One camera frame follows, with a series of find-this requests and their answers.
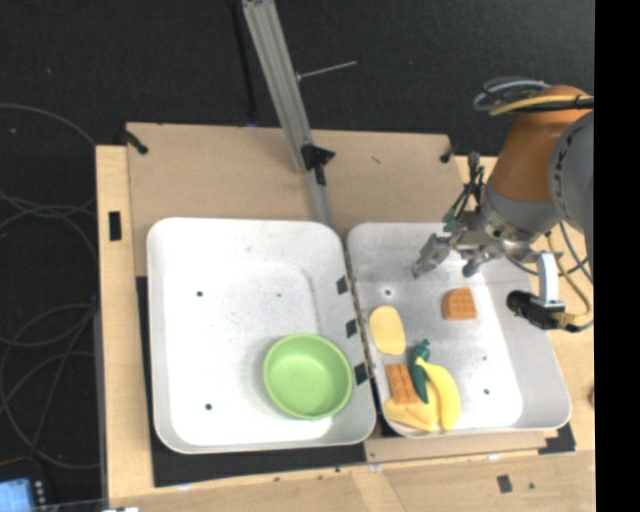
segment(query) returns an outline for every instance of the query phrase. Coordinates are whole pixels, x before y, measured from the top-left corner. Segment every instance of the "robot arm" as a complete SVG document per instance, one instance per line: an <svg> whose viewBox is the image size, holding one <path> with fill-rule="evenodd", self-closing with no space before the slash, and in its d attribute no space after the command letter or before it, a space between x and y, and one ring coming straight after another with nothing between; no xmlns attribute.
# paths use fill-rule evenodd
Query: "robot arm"
<svg viewBox="0 0 640 512"><path fill-rule="evenodd" d="M490 92L483 94L486 97L492 95L491 91L508 89L514 83L510 80L486 84ZM503 256L519 263L535 261L543 293L535 297L514 292L507 304L541 328L566 327L550 320L558 318L563 306L552 293L545 292L555 289L555 260L531 246L560 221L566 221L585 234L593 272L593 98L587 102L584 92L569 86L549 87L543 82L518 80L536 90L534 99L478 108L502 112L512 105L525 105L517 110L522 113L509 132L486 185L477 160L470 156L471 179L463 194L469 197L473 193L478 206L465 211L465 202L457 215L445 216L445 231L451 236L433 235L420 251L413 273L418 277L435 268L451 249L467 260L463 268L467 277L482 264ZM567 98L574 99L573 103L567 105Z"/></svg>

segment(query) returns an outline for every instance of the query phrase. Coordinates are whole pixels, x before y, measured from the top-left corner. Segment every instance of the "metal bracket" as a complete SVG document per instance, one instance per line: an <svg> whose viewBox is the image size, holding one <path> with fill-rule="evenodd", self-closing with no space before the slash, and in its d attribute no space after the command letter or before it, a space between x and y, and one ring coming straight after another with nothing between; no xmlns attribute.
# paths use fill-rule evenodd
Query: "metal bracket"
<svg viewBox="0 0 640 512"><path fill-rule="evenodd" d="M540 290L538 297L543 305L558 304L559 283L556 258L551 252L541 252L536 260Z"/></svg>
<svg viewBox="0 0 640 512"><path fill-rule="evenodd" d="M312 169L315 171L316 183L327 186L327 180L324 176L324 166L327 165L331 159L336 156L333 151L328 149L319 148L313 144L307 144L302 148L302 158L307 171Z"/></svg>
<svg viewBox="0 0 640 512"><path fill-rule="evenodd" d="M304 172L302 149L313 145L313 139L275 1L243 0L242 7L280 125L289 142L295 168ZM334 228L324 174L322 171L316 171L315 176L307 174L316 218L318 222Z"/></svg>
<svg viewBox="0 0 640 512"><path fill-rule="evenodd" d="M418 277L433 270L442 263L451 251L451 239L433 233L427 243L420 249L420 258L411 267L413 277Z"/></svg>

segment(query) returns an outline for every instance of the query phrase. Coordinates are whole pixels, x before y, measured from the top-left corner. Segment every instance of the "wooden table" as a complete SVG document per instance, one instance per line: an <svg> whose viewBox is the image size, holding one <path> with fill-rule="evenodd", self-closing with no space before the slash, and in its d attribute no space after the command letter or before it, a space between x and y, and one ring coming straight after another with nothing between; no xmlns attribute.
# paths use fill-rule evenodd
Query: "wooden table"
<svg viewBox="0 0 640 512"><path fill-rule="evenodd" d="M225 183L224 191L213 193L219 199L216 208L220 201L228 202L221 216L261 216L273 211L269 208L274 205L278 208L274 218L311 219L313 213L308 200L300 199L306 197L306 181L289 170L280 130L138 123L128 129L150 147L148 155L116 146L97 150L106 483L111 506L387 512L595 507L595 418L589 402L594 385L593 330L550 334L572 399L575 452L539 455L538 449L557 436L556 431L428 444L374 435L367 451L377 457L367 464L154 487L135 288L136 275L144 272L145 229L160 214L153 205L164 202L165 216L211 214L210 204L194 207L184 197L184 183L189 180L193 182L187 194L203 193L198 180L204 173ZM314 138L338 154L327 176L341 236L367 220L439 220L464 177L456 165L457 160L465 169L463 159L439 162L449 144L446 136L317 131ZM493 162L483 161L488 168ZM262 178L256 178L258 171ZM178 181L163 183L170 176ZM140 197L141 191L146 199ZM229 202L236 193L246 200ZM211 194L206 197L211 201ZM110 231L114 214L120 220L120 237ZM554 238L563 247L561 237ZM572 239L583 249L581 235L572 233ZM576 279L590 291L586 279L578 275ZM581 307L564 282L561 297L568 310ZM510 492L504 485L501 489L505 482L511 485Z"/></svg>

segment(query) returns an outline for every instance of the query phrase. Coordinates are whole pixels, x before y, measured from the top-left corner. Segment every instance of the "black cable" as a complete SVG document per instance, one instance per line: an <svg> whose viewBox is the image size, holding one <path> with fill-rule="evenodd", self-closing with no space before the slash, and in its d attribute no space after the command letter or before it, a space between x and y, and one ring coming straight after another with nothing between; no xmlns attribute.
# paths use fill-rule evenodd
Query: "black cable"
<svg viewBox="0 0 640 512"><path fill-rule="evenodd" d="M8 466L10 464L16 464L18 462L22 462L23 460L33 460L33 459L31 457L29 457L28 455L22 455L21 457L16 457L14 459L1 461L0 462L0 467Z"/></svg>
<svg viewBox="0 0 640 512"><path fill-rule="evenodd" d="M93 358L95 357L95 354L93 352L89 352L86 350L78 350L71 354L71 357L74 357L74 356L83 356L83 357ZM41 361L36 366L34 366L31 370L29 370L28 373L24 374L22 378L16 384L13 385L13 388L11 388L11 391L7 393L5 397L5 401L0 400L0 402L2 402L0 403L0 416L2 416L2 413L4 412L4 409L5 409L4 402L8 404L11 401L11 399L14 397L14 395L16 395L22 389L22 386L24 386L36 373L38 373L44 367L57 361L58 359L62 359L63 357L64 357L64 354L58 354L56 356L49 357L48 359L45 359L44 361Z"/></svg>
<svg viewBox="0 0 640 512"><path fill-rule="evenodd" d="M569 331L571 333L578 333L578 332L586 331L591 327L593 327L593 319L591 319L588 323L580 326L569 324L565 327L565 331Z"/></svg>
<svg viewBox="0 0 640 512"><path fill-rule="evenodd" d="M582 103L576 104L575 102L567 102L558 104L556 106L544 104L544 105L532 105L530 107L521 107L510 110L510 113L521 114L521 113L542 113L542 112L557 112L560 110L585 110L585 109L594 109L595 101L594 100L585 100Z"/></svg>
<svg viewBox="0 0 640 512"><path fill-rule="evenodd" d="M469 202L469 199L471 199L471 196L473 196L476 199L476 201L480 200L480 192L483 186L482 180L484 177L484 166L479 165L480 155L478 155L477 153L476 155L477 155L477 163L473 165L469 164L469 183L464 184L462 193L460 194L460 196L458 196L458 199L456 199L456 202L451 207L453 209L458 208L458 204L462 201L462 205L459 207L457 213L454 215L454 219L456 220L460 220L460 217L462 217L462 214L464 213L464 210L467 207L467 204Z"/></svg>
<svg viewBox="0 0 640 512"><path fill-rule="evenodd" d="M240 6L237 0L229 0L227 2L229 11L231 12L231 22L233 24L233 32L238 45L238 53L240 55L240 65L242 67L242 77L244 78L244 86L247 92L248 117L249 123L255 124L258 117L258 105L256 102L256 94L251 79L251 70L249 69L249 60L247 59L247 48L244 42L244 32L242 30L242 22L240 21Z"/></svg>
<svg viewBox="0 0 640 512"><path fill-rule="evenodd" d="M516 267L518 267L520 270L523 270L524 272L526 272L527 274L531 274L532 276L537 276L538 272L536 272L535 270L531 270L530 268L525 267L522 263L520 263L519 261L514 260L511 256L509 255L505 255L507 256L507 259L513 263ZM584 265L587 262L587 258L585 258L584 260L581 261L581 263ZM567 270L567 274L573 274L574 272L580 270L580 266L576 265L575 267L571 267L569 270ZM558 277L562 277L562 273L558 272Z"/></svg>
<svg viewBox="0 0 640 512"><path fill-rule="evenodd" d="M21 5L22 7L25 7L26 9L31 11L31 14L36 14L41 17L60 17L67 16L68 14L79 11L88 3L88 0L78 0L77 2L72 4L71 7L60 10L44 9L42 7L33 5L30 2L26 2L25 0L13 0L13 3Z"/></svg>
<svg viewBox="0 0 640 512"><path fill-rule="evenodd" d="M15 215L13 215L12 217L9 217L8 219L0 222L0 231L3 230L4 228L6 228L9 224L12 224L13 222L20 220L23 217L27 217L29 215L33 215L36 212L46 212L46 211L51 211L52 209L60 209L60 208L65 208L64 205L50 205L50 206L38 206L36 208L31 208L28 210L23 210L20 213L16 213ZM98 262L98 253L95 249L95 247L93 246L93 243L91 242L91 240L89 240L89 237L85 234L84 231L82 231L82 229L80 228L80 226L78 226L75 222L73 222L71 219L65 217L65 216L59 216L56 217L57 219L67 223L71 228L73 228L82 238L82 240L85 242L85 244L87 245L87 247L89 248L89 250L91 251L91 256L93 257L94 262Z"/></svg>
<svg viewBox="0 0 640 512"><path fill-rule="evenodd" d="M69 343L69 347L67 348L67 351L64 353L62 361L60 362L60 366L58 366L58 371L56 372L56 375L55 375L55 377L53 379L53 383L49 386L49 396L47 397L47 401L45 403L45 406L42 408L42 411L40 412L40 421L38 422L38 427L36 428L36 431L33 434L33 438L31 439L31 452L35 452L36 451L36 447L38 446L38 441L40 440L40 434L42 433L42 427L44 426L44 423L45 423L45 421L47 419L47 416L49 414L49 409L51 409L51 404L53 403L53 397L55 396L56 389L58 387L58 383L60 382L60 379L62 378L62 374L64 373L64 369L67 366L67 362L69 361L69 358L71 357L71 353L73 352L73 349L75 348L76 344L80 340L80 336L82 335L82 333L84 332L86 327L90 324L90 322L93 319L93 317L95 316L95 314L96 314L96 309L93 308L85 316L85 319L83 320L84 323L82 324L82 327L78 328L78 330L74 334L73 338L71 339L71 342Z"/></svg>
<svg viewBox="0 0 640 512"><path fill-rule="evenodd" d="M7 203L9 203L11 206L13 206L14 208L24 212L33 208L49 208L51 209L50 213L32 213L32 215L34 217L42 217L45 219L50 219L50 218L54 218L54 217L68 217L70 215L76 214L76 213L82 213L84 215L88 215L89 217L94 217L96 216L96 214L92 211L87 210L87 207L92 204L95 201L95 198L91 198L88 201L85 201L83 204L81 204L80 206L73 206L73 205L43 205L43 204L39 204L36 203L35 201L30 201L29 199L22 199L20 197L15 197L15 196L10 196L8 195L4 190L0 189L0 200L4 200Z"/></svg>
<svg viewBox="0 0 640 512"><path fill-rule="evenodd" d="M532 80L525 77L493 78L482 84L481 93L473 99L472 107L474 110L479 111L492 110L500 106L500 104L531 98L540 90L549 87L549 84L541 80ZM489 97L498 102L485 103L485 100Z"/></svg>
<svg viewBox="0 0 640 512"><path fill-rule="evenodd" d="M29 329L31 329L31 327L33 327L35 324L37 324L44 318L47 318L61 311L68 311L71 309L81 309L81 308L87 309L89 307L91 307L90 304L67 304L64 306L59 306L56 308L49 309L44 313L41 313L40 315L29 320L13 338L4 338L0 336L0 344L7 345L9 347L14 347L14 348L40 348L40 347L44 347L44 346L56 343L57 341L63 340L66 337L70 336L73 332L75 332L75 330L78 329L82 324L84 317L81 318L76 324L74 324L67 331L63 332L62 334L57 334L56 336L53 336L51 338L47 338L45 340L38 340L38 341L22 342L22 343L18 342L17 340L19 340L25 332L27 332Z"/></svg>
<svg viewBox="0 0 640 512"><path fill-rule="evenodd" d="M149 152L149 147L140 142L140 139L127 129L118 130L114 139L115 143L120 146L131 144L141 155L146 155Z"/></svg>
<svg viewBox="0 0 640 512"><path fill-rule="evenodd" d="M44 117L48 117L49 119L53 119L55 121L58 121L59 123L64 124L65 126L68 126L72 130L74 130L78 135L80 135L83 139L85 139L91 145L92 148L95 149L96 147L96 142L93 140L93 138L87 132L85 132L82 128L80 128L77 124L75 124L73 121L69 121L68 119L62 116L59 116L58 114L49 112L48 110L32 107L30 105L20 105L17 103L0 103L0 109L19 110L23 112L31 112L32 114L38 114Z"/></svg>
<svg viewBox="0 0 640 512"><path fill-rule="evenodd" d="M564 238L564 241L567 244L567 247L569 248L569 252L571 253L571 256L573 256L573 259L576 260L577 267L580 268L580 270L582 270L582 273L585 275L585 277L589 280L591 284L593 284L593 276L591 275L591 272L589 272L585 267L585 264L587 263L588 258L585 258L584 260L580 260L580 256L578 256L578 253L576 252L575 247L573 247L573 244L569 239L569 233L567 233L567 228L564 225L564 222L560 222L560 231L562 231L562 237Z"/></svg>
<svg viewBox="0 0 640 512"><path fill-rule="evenodd" d="M49 393L49 396L47 398L47 402L45 403L45 406L43 407L43 411L41 413L41 417L40 417L40 422L38 424L38 430L36 432L36 436L34 439L29 439L29 437L24 433L24 431L22 430L22 428L20 427L20 424L18 423L18 421L16 420L15 416L13 415L10 407L9 407L9 403L8 403L8 397L7 397L7 393L4 387L4 374L5 374L5 370L6 370L6 365L7 365L7 361L9 360L9 355L11 354L12 348L9 347L7 348L4 357L2 359L2 362L0 363L0 404L2 404L3 408L4 408L4 413L7 415L7 418L9 419L9 422L11 423L14 431L16 432L16 434L18 434L18 436L22 439L22 441L27 445L27 447L30 450L31 455L37 455L39 458L41 458L42 460L45 460L47 462L49 462L50 464L65 468L65 469L71 469L71 470L93 470L99 467L98 463L95 464L75 464L75 463L67 463L67 462L62 462L52 456L50 456L49 454L45 453L44 451L40 450L37 448L36 446L36 442L38 441L38 437L40 436L40 432L42 429L42 425L44 424L44 419L46 418L46 415L49 412L49 408L51 406L51 402L53 401L53 397L55 396L55 389L58 385L58 382L60 380L60 377L62 375L62 372L64 371L64 368L67 364L67 361L69 360L69 358L71 357L72 353L73 353L73 349L75 348L75 346L77 345L77 343L80 340L81 335L83 334L84 330L87 328L87 326L90 324L91 319L95 316L97 312L97 307L93 307L84 317L83 317L83 321L82 321L82 325L77 328L76 332L74 333L74 336L71 340L71 342L69 343L69 347L67 347L67 350L65 351L64 354L61 354L60 357L62 359L62 362L60 363L60 366L58 367L58 371L54 377L54 385L51 386L51 390Z"/></svg>

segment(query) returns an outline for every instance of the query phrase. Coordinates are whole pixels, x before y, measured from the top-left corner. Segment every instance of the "wire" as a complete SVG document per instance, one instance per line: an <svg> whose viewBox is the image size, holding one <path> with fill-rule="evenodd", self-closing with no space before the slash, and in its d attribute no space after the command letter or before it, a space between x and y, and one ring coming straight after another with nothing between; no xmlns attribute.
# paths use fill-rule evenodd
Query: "wire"
<svg viewBox="0 0 640 512"><path fill-rule="evenodd" d="M81 318L76 324L73 325L73 327L69 328L67 331L63 332L62 334L53 336L51 338L47 338L45 340L39 340L39 341L23 342L23 343L20 343L17 340L19 340L25 332L27 332L29 329L31 329L31 327L33 327L35 324L37 324L44 318L47 318L61 311L68 311L71 309L81 309L81 308L87 309L89 307L91 307L90 304L68 304L68 305L59 306L57 308L53 308L48 311L45 311L44 313L41 313L40 315L29 320L13 338L9 339L9 338L3 338L0 336L0 343L3 345L7 345L9 347L14 347L14 348L40 348L40 347L44 347L44 346L56 343L57 341L63 340L66 337L70 336L73 332L75 332L75 330L78 329L82 324L84 317Z"/></svg>
<svg viewBox="0 0 640 512"><path fill-rule="evenodd" d="M23 377L13 386L11 391L9 391L9 393L6 394L4 402L8 404L11 401L11 399L14 397L14 395L16 395L18 391L22 389L22 386L24 386L31 379L31 377L33 377L36 373L38 373L44 367L50 365L51 363L57 361L58 359L62 359L64 356L65 356L64 354L58 354L56 356L49 357L48 359L45 359L41 363L38 363L36 366L34 366L28 373L23 375ZM77 352L74 352L73 354L71 354L71 356L85 356L85 357L93 358L95 357L95 354L93 352L78 350ZM2 416L2 413L4 412L4 410L5 410L4 403L0 403L0 416Z"/></svg>
<svg viewBox="0 0 640 512"><path fill-rule="evenodd" d="M591 319L589 322L587 322L584 325L567 325L567 327L565 327L566 331L572 332L572 333L577 333L577 332L582 332L582 331L586 331L587 329L589 329L590 327L593 327L593 319Z"/></svg>
<svg viewBox="0 0 640 512"><path fill-rule="evenodd" d="M50 219L53 217L68 217L70 215L73 215L75 213L82 213L84 215L88 215L90 217L94 217L96 216L96 214L92 211L87 210L87 207L89 205L91 205L94 201L95 198L92 197L91 199L89 199L88 201L85 201L82 205L80 206L73 206L73 205L42 205L42 204L38 204L34 201L30 201L28 199L22 199L19 197L15 197L15 196L10 196L7 195L5 193L4 190L0 189L0 199L5 200L7 203L9 203L11 206L13 206L14 208L24 212L26 210L30 210L36 207L41 207L41 208L49 208L52 210L51 213L33 213L32 215L34 217L42 217L45 219ZM56 210L68 210L66 213L60 213L57 212Z"/></svg>
<svg viewBox="0 0 640 512"><path fill-rule="evenodd" d="M482 92L472 102L474 110L493 110L499 104L513 101L514 98L530 98L542 89L548 89L549 84L541 80L523 77L500 77L485 82ZM498 103L484 103L487 98L498 100Z"/></svg>
<svg viewBox="0 0 640 512"><path fill-rule="evenodd" d="M505 255L505 256L507 257L507 259L511 263L513 263L520 270L523 270L524 272L526 272L527 274L531 274L532 276L537 276L538 275L537 271L525 267L522 263L520 263L517 260L514 260L511 256L509 256L509 255ZM582 263L584 265L586 262L587 262L587 258L583 259L580 263ZM574 272L577 272L578 270L580 270L580 266L576 265L575 267L571 267L569 270L567 270L567 274L573 274ZM563 277L562 272L558 272L558 277Z"/></svg>
<svg viewBox="0 0 640 512"><path fill-rule="evenodd" d="M525 107L531 107L535 105L548 105L554 103L557 104L556 107L564 109L591 108L591 106L583 106L581 102L593 99L593 96L584 94L578 94L577 96L536 96L535 98L527 98L520 101L514 101L512 103L507 103L506 105L494 108L489 111L489 115L499 116L500 114L512 112L514 110Z"/></svg>
<svg viewBox="0 0 640 512"><path fill-rule="evenodd" d="M555 248L554 248L553 241L551 240L550 234L547 236L547 243L549 244L549 250L552 253L554 253L555 252ZM567 280L567 282L569 283L571 288L573 288L573 290L578 294L578 296L580 297L580 299L584 303L586 310L585 310L584 313L581 313L579 315L569 314L569 313L552 313L552 315L555 318L557 318L558 320L560 320L560 322L562 324L564 324L565 326L567 324L575 324L577 322L581 322L581 321L585 320L586 318L588 318L588 316L590 315L590 313L591 313L591 302L589 301L588 297L582 292L582 290L578 287L578 285L575 283L575 281L571 278L571 276L567 273L567 271L565 270L564 265L562 264L562 262L560 260L558 260L556 262L556 264L558 265L558 268L560 269L560 272L562 273L564 278Z"/></svg>
<svg viewBox="0 0 640 512"><path fill-rule="evenodd" d="M82 128L80 128L77 124L75 124L72 121L69 121L68 119L62 116L59 116L58 114L49 112L48 110L32 107L30 105L19 105L17 103L0 103L0 109L21 110L23 112L31 112L33 114L38 114L41 116L48 117L50 119L53 119L55 121L58 121L59 123L62 123L68 126L72 130L74 130L78 135L80 135L83 139L85 139L91 145L91 147L93 148L96 147L96 142L93 140L93 138L87 132L85 132Z"/></svg>
<svg viewBox="0 0 640 512"><path fill-rule="evenodd" d="M512 112L518 114L540 114L542 112L558 112L561 110L581 110L581 109L590 109L593 110L595 106L594 100L586 100L584 102L578 102L577 104L561 104L557 105L542 105L542 106L533 106L533 107L523 107Z"/></svg>
<svg viewBox="0 0 640 512"><path fill-rule="evenodd" d="M472 196L476 201L480 200L480 193L484 187L484 166L480 165L480 155L475 151L469 153L468 165L469 182L463 185L462 192L442 219L447 225L452 221L460 220Z"/></svg>
<svg viewBox="0 0 640 512"><path fill-rule="evenodd" d="M23 210L20 213L16 213L14 216L9 217L8 219L4 220L3 222L0 222L0 231L3 230L4 228L6 228L9 224L12 224L13 222L23 218L23 217L27 217L28 215L33 215L36 212L46 212L46 211L52 211L55 209L60 209L60 208L65 208L64 205L54 205L54 206L38 206L35 208L31 208L28 210ZM57 219L65 222L66 224L68 224L71 228L73 228L82 238L82 240L85 242L85 244L87 245L87 247L89 248L89 250L91 251L91 256L93 257L94 262L98 262L98 253L95 249L95 247L93 246L93 243L91 242L91 240L89 240L89 237L85 234L84 231L82 231L82 229L80 228L80 226L78 226L75 222L73 222L71 219L65 217L65 216L59 216L56 217Z"/></svg>
<svg viewBox="0 0 640 512"><path fill-rule="evenodd" d="M560 230L562 231L562 236L564 238L565 243L567 244L567 247L569 248L569 252L571 253L571 256L573 256L573 259L576 260L577 265L576 267L574 267L574 269L579 268L580 270L582 270L582 273L587 277L589 282L593 284L593 276L591 275L591 272L589 272L584 266L585 263L587 262L587 258L585 258L584 260L580 260L580 257L576 253L576 250L573 247L571 240L569 239L569 233L567 233L567 228L565 227L564 222L560 222Z"/></svg>
<svg viewBox="0 0 640 512"><path fill-rule="evenodd" d="M24 455L22 457L16 457L15 459L3 460L2 462L0 462L0 467L8 466L9 464L15 464L16 462L22 462L23 460L29 460L29 459L31 459L31 457L27 457L26 455Z"/></svg>
<svg viewBox="0 0 640 512"><path fill-rule="evenodd" d="M72 12L80 10L88 3L87 0L79 0L67 9L60 9L56 11L52 9L43 9L42 7L32 5L29 2L25 2L24 0L13 0L13 2L29 9L31 11L31 14L36 14L41 17L66 16L67 14L71 14Z"/></svg>
<svg viewBox="0 0 640 512"><path fill-rule="evenodd" d="M71 340L71 342L69 343L69 346L67 347L67 350L65 351L64 354L60 354L58 356L55 356L54 358L50 358L50 359L62 359L58 370L56 372L56 375L54 377L54 381L53 381L53 385L51 386L50 392L49 392L49 396L47 397L47 401L45 403L45 406L42 409L41 415L40 415L40 421L38 423L38 429L36 431L36 434L34 436L33 439L29 439L29 437L24 433L24 431L22 430L22 428L20 427L19 423L17 422L15 416L13 415L13 413L11 412L11 409L9 408L9 396L7 395L5 388L4 388L4 373L5 373L5 369L6 369L6 365L7 365L7 361L9 360L9 355L12 351L11 347L9 347L7 349L7 351L4 354L4 357L2 359L2 362L0 363L0 404L2 404L3 409L4 409L4 413L7 415L7 418L9 419L11 425L13 426L14 431L16 432L16 434L18 434L18 436L22 439L22 441L27 445L27 447L30 450L31 455L37 455L38 457L40 457L41 459L65 468L65 469L73 469L73 470L92 470L92 469L96 469L99 467L99 464L95 463L95 464L72 464L72 463L67 463L67 462L62 462L52 456L50 456L49 454L45 453L44 451L40 450L37 448L37 442L39 440L39 436L40 433L42 431L42 426L44 425L44 421L46 419L46 416L49 412L49 409L51 407L51 403L53 401L53 397L55 396L55 390L58 386L59 380L62 376L62 373L64 371L64 368L66 367L67 361L69 360L69 358L71 357L71 355L73 354L73 349L75 348L75 346L77 345L77 343L80 340L80 336L82 335L82 333L84 332L84 330L87 328L87 326L89 325L91 319L94 317L94 315L97 312L97 307L93 307L84 317L83 317L83 322L82 325L76 329L76 332L74 333L74 336ZM38 369L39 367L44 366L44 363L41 363L40 365L38 365ZM36 370L32 369L31 372L29 372L29 374L27 374L29 377L33 374L35 374ZM24 382L26 382L25 377L23 377L23 379L19 382L20 387L24 384Z"/></svg>

